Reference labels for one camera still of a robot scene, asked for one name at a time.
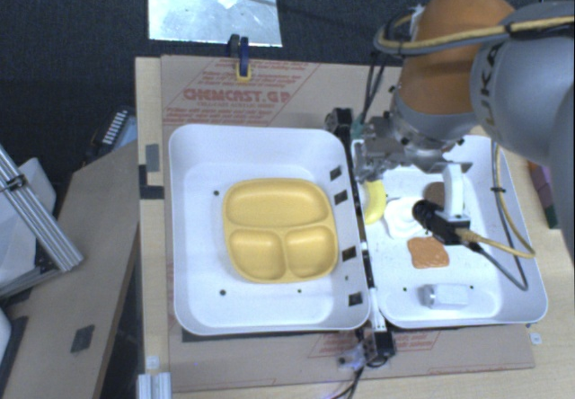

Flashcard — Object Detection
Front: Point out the black cylinder on white bracket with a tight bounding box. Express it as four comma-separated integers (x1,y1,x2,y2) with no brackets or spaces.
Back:
411,163,472,246

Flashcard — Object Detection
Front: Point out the yellow banana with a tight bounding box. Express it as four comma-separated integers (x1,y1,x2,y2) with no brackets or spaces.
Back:
362,179,388,226

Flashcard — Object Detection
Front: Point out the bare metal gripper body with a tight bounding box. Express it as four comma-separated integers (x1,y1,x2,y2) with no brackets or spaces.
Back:
356,115,452,174

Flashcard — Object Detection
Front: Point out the yellow divided plate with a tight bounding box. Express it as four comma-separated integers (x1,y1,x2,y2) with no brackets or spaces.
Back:
221,177,340,285

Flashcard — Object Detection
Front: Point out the brown cardboard board red print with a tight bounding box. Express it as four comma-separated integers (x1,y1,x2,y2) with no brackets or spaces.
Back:
159,54,536,394

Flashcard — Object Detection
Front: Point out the white and silver can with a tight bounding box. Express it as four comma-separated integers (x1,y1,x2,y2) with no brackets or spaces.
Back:
418,282,469,310

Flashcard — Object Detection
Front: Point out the orange-brown bread slice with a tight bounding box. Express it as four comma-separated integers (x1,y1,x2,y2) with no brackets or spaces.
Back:
406,235,450,270

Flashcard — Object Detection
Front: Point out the black block with thin wires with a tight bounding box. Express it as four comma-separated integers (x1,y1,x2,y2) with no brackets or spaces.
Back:
324,107,354,138
358,328,397,368

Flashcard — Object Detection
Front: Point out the white fried egg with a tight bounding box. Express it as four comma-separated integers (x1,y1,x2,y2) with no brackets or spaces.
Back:
383,196,428,239

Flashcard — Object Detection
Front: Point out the brown round biscuit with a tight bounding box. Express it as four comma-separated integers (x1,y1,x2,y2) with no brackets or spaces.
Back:
424,181,447,206

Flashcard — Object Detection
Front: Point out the thin black and white rod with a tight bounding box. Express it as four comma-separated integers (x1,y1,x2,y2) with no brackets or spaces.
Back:
339,127,385,336

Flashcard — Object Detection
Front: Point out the white plastic tray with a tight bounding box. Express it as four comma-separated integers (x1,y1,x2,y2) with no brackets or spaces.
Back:
168,123,372,337
351,134,550,330

